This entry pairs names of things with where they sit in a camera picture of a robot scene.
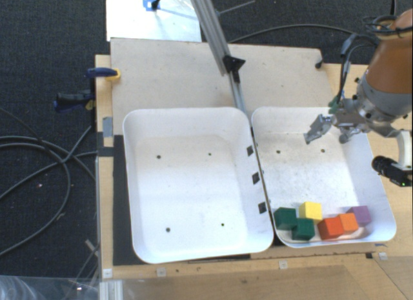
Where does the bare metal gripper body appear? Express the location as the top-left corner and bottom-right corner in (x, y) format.
(333, 95), (401, 139)

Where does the thin black rod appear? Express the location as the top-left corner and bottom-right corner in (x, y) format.
(248, 120), (275, 228)

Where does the white plastic tray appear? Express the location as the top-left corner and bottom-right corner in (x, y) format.
(250, 105), (398, 249)
(122, 106), (276, 265)

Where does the black cylinder on white bracket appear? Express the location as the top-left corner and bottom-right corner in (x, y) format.
(371, 129), (413, 188)

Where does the purple cube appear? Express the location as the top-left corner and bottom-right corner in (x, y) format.
(346, 205), (372, 226)

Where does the pale flat board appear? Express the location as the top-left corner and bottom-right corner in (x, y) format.
(109, 36), (337, 138)

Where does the orange cube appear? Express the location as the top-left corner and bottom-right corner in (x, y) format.
(338, 212), (360, 233)

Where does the red cube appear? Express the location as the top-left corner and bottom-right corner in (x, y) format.
(317, 216), (345, 241)

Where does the yellow cube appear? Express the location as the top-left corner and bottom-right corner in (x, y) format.
(298, 201), (323, 223)

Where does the dark green cube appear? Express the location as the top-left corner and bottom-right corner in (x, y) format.
(273, 206), (298, 231)
(291, 217), (316, 241)

